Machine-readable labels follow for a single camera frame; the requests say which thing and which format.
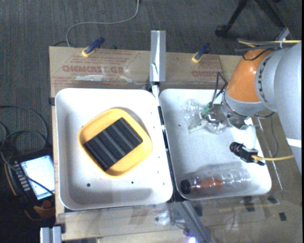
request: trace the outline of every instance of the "black connector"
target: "black connector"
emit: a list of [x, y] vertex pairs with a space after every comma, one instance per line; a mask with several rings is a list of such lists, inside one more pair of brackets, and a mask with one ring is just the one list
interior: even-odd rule
[[252, 155], [258, 154], [258, 150], [256, 149], [249, 149], [241, 143], [232, 142], [230, 145], [230, 151], [233, 152], [236, 156], [239, 156], [240, 159], [246, 163], [257, 163], [258, 165], [264, 166], [264, 162], [255, 161], [252, 157]]

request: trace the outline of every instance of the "white plastic tray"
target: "white plastic tray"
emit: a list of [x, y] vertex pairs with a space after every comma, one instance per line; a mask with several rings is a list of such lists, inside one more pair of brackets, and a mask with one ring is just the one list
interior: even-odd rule
[[[60, 198], [71, 210], [164, 203], [173, 187], [154, 96], [144, 90], [64, 89], [55, 99]], [[153, 151], [129, 173], [105, 176], [80, 149], [80, 128], [110, 108], [130, 113], [151, 137]]]
[[[267, 166], [246, 163], [230, 151], [230, 144], [235, 141], [243, 143], [247, 148], [256, 148], [259, 151], [258, 155], [262, 155], [254, 127], [247, 130], [226, 128], [219, 135], [211, 134], [206, 129], [188, 132], [188, 126], [182, 114], [183, 104], [189, 99], [194, 99], [199, 104], [206, 105], [211, 101], [213, 93], [213, 90], [166, 89], [160, 94], [178, 191], [181, 193], [181, 180], [186, 179], [189, 173], [197, 171], [200, 167], [242, 166], [249, 171], [250, 186], [244, 190], [228, 191], [220, 197], [267, 193], [272, 185]], [[215, 103], [220, 103], [220, 101], [221, 97], [219, 96]], [[190, 200], [218, 197], [192, 194], [182, 194], [182, 196]]]

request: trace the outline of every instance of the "gray carpet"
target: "gray carpet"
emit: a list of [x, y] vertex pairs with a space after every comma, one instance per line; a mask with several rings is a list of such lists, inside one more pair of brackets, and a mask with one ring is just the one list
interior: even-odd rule
[[[86, 47], [102, 36], [102, 48], [148, 51], [150, 31], [165, 30], [168, 52], [194, 53], [208, 42], [211, 54], [222, 55], [235, 54], [237, 38], [275, 39], [281, 29], [254, 1], [248, 3], [226, 37], [215, 35], [217, 26], [228, 22], [238, 1], [140, 0], [133, 20], [113, 25], [80, 25], [70, 31], [68, 38], [77, 47]], [[288, 27], [289, 38], [301, 39], [302, 0], [270, 3]], [[38, 112], [51, 132], [49, 46], [65, 46], [66, 32], [73, 24], [125, 20], [135, 10], [136, 0], [0, 0], [0, 105], [18, 105]], [[10, 133], [44, 132], [42, 122], [25, 110], [0, 109], [0, 122]], [[40, 145], [41, 140], [28, 134], [18, 143], [21, 150], [28, 150]], [[38, 242], [38, 224], [29, 224], [20, 211], [14, 211], [14, 205], [9, 212], [4, 211], [11, 196], [3, 193], [6, 188], [4, 177], [1, 179], [0, 199], [5, 200], [0, 200], [0, 242]]]

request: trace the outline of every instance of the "blue and yellow clamp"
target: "blue and yellow clamp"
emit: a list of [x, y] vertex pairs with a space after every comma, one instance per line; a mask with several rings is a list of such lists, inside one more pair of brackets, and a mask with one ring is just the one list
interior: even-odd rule
[[200, 60], [202, 59], [202, 56], [204, 53], [208, 53], [210, 51], [210, 47], [209, 47], [209, 44], [206, 43], [204, 44], [199, 50], [198, 52], [196, 52], [194, 55], [193, 55], [193, 58], [192, 60], [196, 63], [200, 62]]
[[93, 43], [91, 43], [89, 46], [82, 50], [82, 55], [84, 55], [85, 57], [89, 57], [89, 55], [94, 53], [96, 48], [100, 47], [100, 45], [103, 44], [104, 41], [105, 39], [103, 37], [100, 37], [99, 39], [95, 40]]

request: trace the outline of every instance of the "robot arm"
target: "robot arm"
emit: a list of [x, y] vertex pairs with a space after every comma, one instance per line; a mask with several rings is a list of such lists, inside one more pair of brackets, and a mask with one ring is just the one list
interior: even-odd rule
[[301, 42], [274, 51], [250, 50], [245, 58], [224, 92], [221, 111], [238, 129], [260, 111], [276, 112], [301, 172]]

